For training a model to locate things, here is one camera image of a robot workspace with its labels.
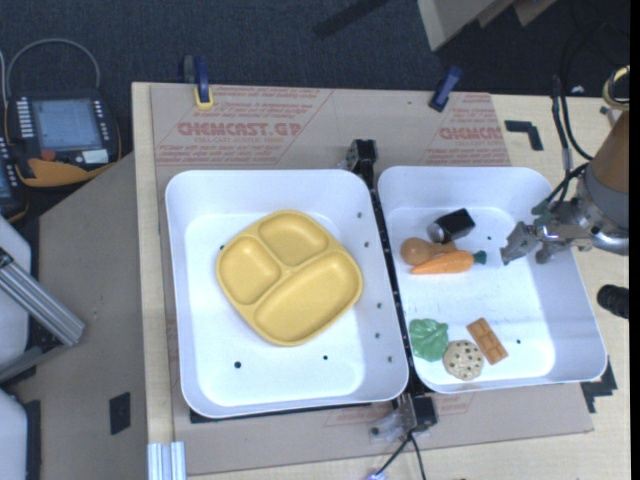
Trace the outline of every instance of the screen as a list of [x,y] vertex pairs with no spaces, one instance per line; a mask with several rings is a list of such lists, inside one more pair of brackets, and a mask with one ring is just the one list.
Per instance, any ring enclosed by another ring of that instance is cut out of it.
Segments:
[[40,147],[53,151],[102,147],[89,98],[33,102]]

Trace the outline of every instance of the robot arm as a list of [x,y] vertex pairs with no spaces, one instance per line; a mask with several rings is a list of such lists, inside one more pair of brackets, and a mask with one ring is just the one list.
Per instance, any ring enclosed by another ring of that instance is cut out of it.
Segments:
[[[626,67],[614,77],[629,73]],[[608,84],[603,93],[608,103],[622,110],[620,117],[595,157],[568,172],[560,186],[532,210],[538,215],[533,224],[517,223],[507,245],[500,249],[505,265],[540,244],[542,247],[536,252],[538,263],[546,263],[554,254],[572,246],[629,254],[629,104],[613,100]],[[570,201],[564,201],[564,197],[553,201],[558,192],[566,192],[572,179],[578,181],[574,197]]]

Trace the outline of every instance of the black bracket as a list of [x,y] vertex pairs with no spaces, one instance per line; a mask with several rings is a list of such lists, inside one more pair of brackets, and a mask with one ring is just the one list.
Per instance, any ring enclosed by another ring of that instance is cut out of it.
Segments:
[[27,414],[27,474],[26,480],[40,480],[42,464],[42,410],[40,400],[23,405]]
[[109,423],[112,436],[131,426],[131,393],[128,391],[109,400]]
[[609,361],[607,361],[607,368],[599,380],[582,382],[580,385],[591,414],[596,412],[595,398],[597,396],[611,396],[613,395],[613,391],[618,389],[618,384],[613,376],[613,370],[611,369],[611,363]]
[[407,356],[407,362],[409,364],[409,384],[406,388],[406,392],[410,393],[412,397],[421,396],[428,393],[430,390],[422,383],[422,381],[420,381],[413,364],[413,354],[411,352],[411,344],[409,343],[409,331],[404,319],[404,310],[402,309],[400,288],[398,287],[395,265],[393,263],[393,253],[391,252],[389,232],[387,230],[387,223],[384,219],[382,204],[380,203],[378,191],[375,186],[373,164],[377,159],[378,151],[374,140],[355,139],[351,143],[347,152],[347,169],[354,174],[360,175],[369,189],[373,213],[376,218],[378,234],[380,235],[380,242],[382,243],[382,250],[384,252],[387,272],[389,273],[389,281],[393,292],[396,313],[398,314],[398,321],[400,323],[400,331],[402,332],[405,355]]
[[507,131],[516,133],[526,133],[529,136],[529,144],[534,151],[542,151],[542,141],[540,140],[540,134],[538,128],[533,126],[531,121],[505,121],[504,122]]

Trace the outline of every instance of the black cable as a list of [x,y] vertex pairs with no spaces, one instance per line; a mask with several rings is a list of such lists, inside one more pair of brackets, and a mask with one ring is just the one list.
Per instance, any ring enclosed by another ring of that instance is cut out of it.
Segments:
[[550,203],[553,200],[553,198],[555,197],[555,195],[558,192],[560,192],[560,190],[563,191],[563,194],[566,194],[569,182],[573,178],[576,178],[577,176],[580,176],[584,172],[584,170],[587,168],[588,165],[589,165],[589,162],[586,162],[586,163],[580,165],[579,167],[576,167],[567,176],[565,176],[564,179],[558,184],[558,186],[555,189],[553,189],[553,192],[551,192],[551,194],[549,194],[547,196],[547,198],[546,198],[547,203]]
[[393,452],[391,457],[387,459],[387,462],[385,462],[382,465],[382,467],[372,475],[373,478],[377,478],[380,475],[380,473],[382,473],[385,469],[387,469],[391,465],[391,463],[396,459],[396,457],[400,455],[402,450],[404,450],[404,447],[407,446],[407,444],[409,443],[410,436],[411,436],[411,431],[409,432],[409,434],[407,434],[407,437],[405,438],[405,440],[402,441],[402,444],[398,446],[398,449],[395,452]]
[[418,456],[418,464],[420,465],[420,476],[422,480],[427,480],[427,474],[424,471],[424,464],[422,463],[422,455],[420,455],[420,448],[418,448],[418,443],[416,442],[416,438],[413,436],[413,432],[409,432],[409,438],[413,443],[413,447],[416,450],[416,455]]
[[564,125],[560,119],[560,92],[562,82],[558,75],[554,75],[551,84],[551,114],[553,116],[553,122],[556,125],[558,132],[558,138],[560,139],[560,145],[562,149],[569,149],[569,141],[564,131]]
[[606,51],[602,46],[598,44],[596,41],[596,36],[606,30],[611,30],[615,32],[617,35],[621,36],[626,41],[630,42],[630,36],[625,31],[620,30],[619,27],[616,27],[611,19],[620,11],[624,9],[630,2],[630,0],[623,0],[621,3],[617,4],[615,8],[605,10],[597,6],[595,3],[590,0],[583,0],[585,4],[587,4],[587,9],[591,11],[592,15],[595,13],[595,16],[587,17],[586,19],[580,19],[577,13],[577,0],[570,0],[571,5],[571,18],[574,22],[575,31],[569,36],[565,46],[562,49],[561,57],[560,57],[560,78],[565,87],[569,86],[569,73],[571,69],[571,64],[573,62],[574,57],[580,52],[584,46],[588,43],[590,44],[597,53],[599,53],[608,63],[613,66],[619,66],[620,64],[627,64],[627,61],[624,62],[616,62],[611,58],[609,52]]
[[580,147],[578,141],[573,136],[573,131],[571,130],[571,120],[569,119],[569,105],[567,103],[567,96],[564,92],[564,88],[562,87],[562,81],[560,80],[560,104],[562,106],[562,118],[564,119],[564,128],[567,133],[567,137],[569,138],[569,142],[573,148],[584,158],[585,160],[593,160],[593,157],[588,154],[584,149]]
[[420,449],[418,448],[418,443],[416,442],[415,437],[413,436],[413,430],[410,430],[407,433],[407,437],[404,439],[404,441],[402,441],[402,444],[400,444],[400,446],[398,447],[398,449],[393,452],[393,454],[391,455],[391,457],[389,457],[387,459],[387,462],[385,462],[383,464],[383,466],[378,469],[373,475],[371,475],[369,478],[378,478],[378,476],[385,470],[387,469],[391,463],[398,457],[398,455],[400,455],[400,453],[402,452],[402,450],[404,450],[404,448],[407,446],[407,444],[409,444],[409,441],[411,441],[413,443],[413,447],[416,450],[416,454],[418,456],[418,464],[420,465],[420,475],[422,476],[423,480],[427,480],[427,476],[425,473],[425,469],[424,469],[424,464],[422,462],[422,456],[420,455]]

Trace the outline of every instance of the toy cookie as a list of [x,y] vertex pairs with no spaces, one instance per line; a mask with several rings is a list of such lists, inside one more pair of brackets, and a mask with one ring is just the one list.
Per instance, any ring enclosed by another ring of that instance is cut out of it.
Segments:
[[484,357],[475,343],[467,340],[452,341],[442,358],[446,370],[460,380],[473,380],[482,371]]

